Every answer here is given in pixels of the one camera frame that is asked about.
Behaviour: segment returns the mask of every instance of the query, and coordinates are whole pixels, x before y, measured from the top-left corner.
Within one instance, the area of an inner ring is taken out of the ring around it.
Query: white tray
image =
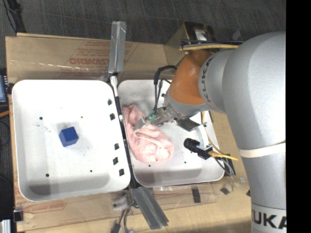
[[[169,84],[164,82],[161,93],[165,93],[168,87]],[[153,80],[124,81],[120,83],[118,92],[122,107],[135,104],[145,115],[148,115],[155,105]],[[163,101],[164,99],[160,97],[159,107],[162,106]],[[201,122],[199,114],[191,119],[198,123]],[[174,154],[167,161],[147,164],[137,160],[131,152],[134,176],[141,185],[157,187],[202,183],[219,180],[223,177],[224,170],[214,158],[203,160],[183,146],[186,138],[192,138],[208,145],[207,134],[203,126],[189,133],[169,122],[160,129],[174,142]]]
[[[52,200],[128,186],[129,166],[108,84],[24,80],[14,85],[12,97],[18,184],[25,198]],[[79,140],[63,147],[58,134],[72,126]]]

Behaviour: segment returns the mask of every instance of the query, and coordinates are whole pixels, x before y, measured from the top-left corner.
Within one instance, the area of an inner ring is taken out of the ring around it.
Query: cardboard
[[[108,62],[100,65],[70,63],[78,54],[98,53],[99,58],[109,59],[105,49],[107,40],[80,39],[45,35],[18,34],[6,37],[7,71],[10,83],[23,79],[100,79],[105,74]],[[161,44],[126,42],[124,73],[119,82],[128,79],[153,79],[158,67],[166,66],[164,46]],[[171,78],[173,73],[165,72]],[[24,219],[17,222],[18,232],[110,232],[121,212],[114,211],[112,201],[122,197],[123,192],[80,196],[62,200],[31,202],[25,199],[18,188],[15,129],[12,98],[9,96],[12,157],[14,171],[16,210],[22,210]],[[220,149],[238,157],[228,121],[225,115],[213,113],[213,125]],[[154,196],[169,219],[167,229],[173,232],[189,232],[197,229],[226,229],[250,227],[250,198],[246,195],[248,182],[242,162],[234,162],[236,176],[224,177],[217,182],[153,189]],[[200,203],[194,202],[192,189],[200,193]],[[226,188],[225,195],[220,190]],[[149,227],[140,210],[133,209],[128,218],[128,227],[134,231],[148,231]],[[166,229],[153,232],[167,232]]]

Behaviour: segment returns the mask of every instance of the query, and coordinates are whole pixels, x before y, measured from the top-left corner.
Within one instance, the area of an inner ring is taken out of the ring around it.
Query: blue block
[[[63,146],[67,147],[75,144],[78,141],[79,137],[74,127],[70,127],[67,129],[63,129],[60,132],[59,139],[62,142]]]

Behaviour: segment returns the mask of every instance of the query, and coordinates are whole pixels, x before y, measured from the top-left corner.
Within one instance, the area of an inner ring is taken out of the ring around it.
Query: cloth
[[[158,127],[148,125],[134,132],[133,127],[144,117],[134,104],[123,107],[123,116],[129,146],[139,161],[151,163],[164,161],[172,156],[174,143]]]

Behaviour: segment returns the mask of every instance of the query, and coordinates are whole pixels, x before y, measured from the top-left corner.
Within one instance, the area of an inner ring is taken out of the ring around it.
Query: gray carpet
[[[17,1],[29,33],[110,39],[113,20],[127,23],[127,41],[148,43],[165,43],[184,21],[209,24],[218,40],[228,40],[237,29],[243,40],[286,30],[286,0]],[[0,1],[0,68],[6,67],[4,37],[14,34]],[[2,142],[8,139],[3,125],[0,135]],[[0,175],[12,180],[9,144],[0,149]],[[11,192],[4,186],[0,208]]]

